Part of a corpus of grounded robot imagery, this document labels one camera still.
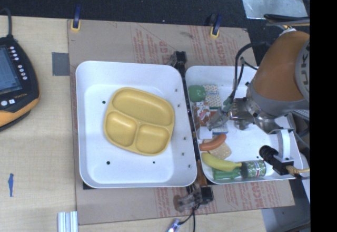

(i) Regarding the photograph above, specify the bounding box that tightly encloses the white plastic tray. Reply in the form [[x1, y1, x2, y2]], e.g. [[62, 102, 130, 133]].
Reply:
[[75, 60, 198, 189], [185, 65, 304, 186]]

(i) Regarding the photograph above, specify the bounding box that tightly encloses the green and white can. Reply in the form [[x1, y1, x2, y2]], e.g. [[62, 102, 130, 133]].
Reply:
[[240, 159, 267, 180]]

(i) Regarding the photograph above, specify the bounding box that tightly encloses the green bell pepper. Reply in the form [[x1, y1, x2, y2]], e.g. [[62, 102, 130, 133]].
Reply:
[[187, 84, 207, 103]]

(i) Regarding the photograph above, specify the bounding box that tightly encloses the small white box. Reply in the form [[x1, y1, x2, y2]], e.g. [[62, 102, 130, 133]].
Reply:
[[197, 126, 214, 140]]

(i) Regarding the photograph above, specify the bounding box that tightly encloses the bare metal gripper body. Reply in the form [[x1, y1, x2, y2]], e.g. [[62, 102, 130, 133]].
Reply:
[[227, 98, 280, 133]]

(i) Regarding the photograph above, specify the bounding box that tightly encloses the white carton with orange pattern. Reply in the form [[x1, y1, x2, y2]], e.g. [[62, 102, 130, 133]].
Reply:
[[202, 84, 223, 109]]

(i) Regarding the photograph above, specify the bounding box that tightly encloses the orange sausage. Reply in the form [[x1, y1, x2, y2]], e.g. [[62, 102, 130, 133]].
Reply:
[[199, 133, 227, 152]]

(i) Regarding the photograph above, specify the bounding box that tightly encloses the brown cardboard board red print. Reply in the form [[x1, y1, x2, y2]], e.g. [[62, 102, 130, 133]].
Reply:
[[67, 19, 296, 226]]

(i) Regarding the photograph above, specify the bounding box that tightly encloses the black block with thin wires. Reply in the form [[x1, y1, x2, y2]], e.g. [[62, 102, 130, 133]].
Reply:
[[169, 51, 188, 69], [173, 185, 214, 212]]

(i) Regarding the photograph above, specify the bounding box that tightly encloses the yellow divided plate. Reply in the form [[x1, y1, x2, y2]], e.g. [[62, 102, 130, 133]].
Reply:
[[103, 86, 176, 157]]

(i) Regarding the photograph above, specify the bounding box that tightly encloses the blue and white carton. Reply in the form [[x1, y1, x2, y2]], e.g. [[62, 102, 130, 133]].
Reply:
[[212, 122, 230, 136]]

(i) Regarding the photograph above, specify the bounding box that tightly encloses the beige bread slice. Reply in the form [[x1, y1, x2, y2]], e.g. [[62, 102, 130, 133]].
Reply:
[[209, 142, 233, 161]]

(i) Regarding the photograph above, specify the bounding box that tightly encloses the red and white packet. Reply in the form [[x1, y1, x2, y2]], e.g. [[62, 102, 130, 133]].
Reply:
[[193, 101, 220, 128]]

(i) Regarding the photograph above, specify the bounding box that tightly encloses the yellow banana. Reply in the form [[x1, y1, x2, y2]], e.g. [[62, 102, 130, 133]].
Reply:
[[201, 152, 243, 172]]

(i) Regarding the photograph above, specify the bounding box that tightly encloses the black cylinder on white bracket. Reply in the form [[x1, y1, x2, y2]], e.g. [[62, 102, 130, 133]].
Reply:
[[259, 128, 295, 176]]

